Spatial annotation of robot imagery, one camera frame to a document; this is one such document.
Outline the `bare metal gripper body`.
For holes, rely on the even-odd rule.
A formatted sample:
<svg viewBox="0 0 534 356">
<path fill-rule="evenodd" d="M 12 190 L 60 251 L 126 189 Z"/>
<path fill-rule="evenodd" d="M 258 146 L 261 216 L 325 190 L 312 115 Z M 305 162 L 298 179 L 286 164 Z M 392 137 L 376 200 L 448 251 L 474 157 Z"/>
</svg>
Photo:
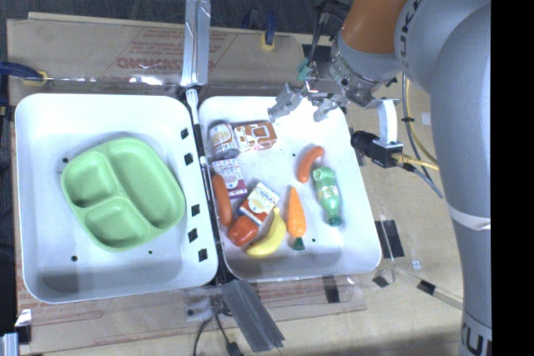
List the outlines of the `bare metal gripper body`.
<svg viewBox="0 0 534 356">
<path fill-rule="evenodd" d="M 376 81 L 358 74 L 340 53 L 327 60 L 312 60 L 308 54 L 306 60 L 306 97 L 312 102 L 340 107 L 355 103 L 367 108 L 375 101 Z"/>
</svg>

